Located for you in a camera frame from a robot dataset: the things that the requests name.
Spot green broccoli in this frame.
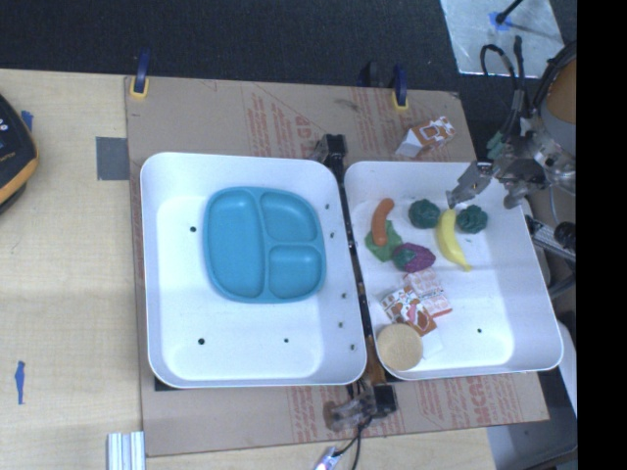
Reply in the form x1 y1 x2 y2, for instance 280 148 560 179
455 204 489 236
408 198 442 230

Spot black block with thin wires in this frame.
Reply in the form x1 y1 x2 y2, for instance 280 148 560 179
313 133 349 165
322 382 398 430

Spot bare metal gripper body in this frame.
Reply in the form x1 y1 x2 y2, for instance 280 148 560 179
492 133 578 194

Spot white plastic tray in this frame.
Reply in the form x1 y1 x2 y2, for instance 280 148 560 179
139 152 368 390
342 160 565 382

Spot blue divided plate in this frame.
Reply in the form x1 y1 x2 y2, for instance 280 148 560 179
202 186 328 306

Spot round tan biscuit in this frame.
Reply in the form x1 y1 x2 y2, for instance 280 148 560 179
375 322 424 372

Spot brown cardboard board red print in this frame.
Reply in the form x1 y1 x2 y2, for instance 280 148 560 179
122 74 551 458

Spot yellow banana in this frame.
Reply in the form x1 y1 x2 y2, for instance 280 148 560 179
435 207 474 273

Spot green lettuce leaf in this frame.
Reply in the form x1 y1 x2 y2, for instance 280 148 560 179
364 218 405 263

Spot orange and white packet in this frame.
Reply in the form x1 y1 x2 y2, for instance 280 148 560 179
380 285 439 338
402 267 454 318

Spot purple grapes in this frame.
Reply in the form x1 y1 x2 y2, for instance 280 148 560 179
391 242 437 274

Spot orange sausage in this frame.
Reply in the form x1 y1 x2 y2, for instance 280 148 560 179
370 197 396 247

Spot black cylinder on white bracket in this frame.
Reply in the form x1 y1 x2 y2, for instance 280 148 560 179
553 220 578 263

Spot orange and white carton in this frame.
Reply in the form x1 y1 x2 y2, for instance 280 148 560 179
394 116 457 160

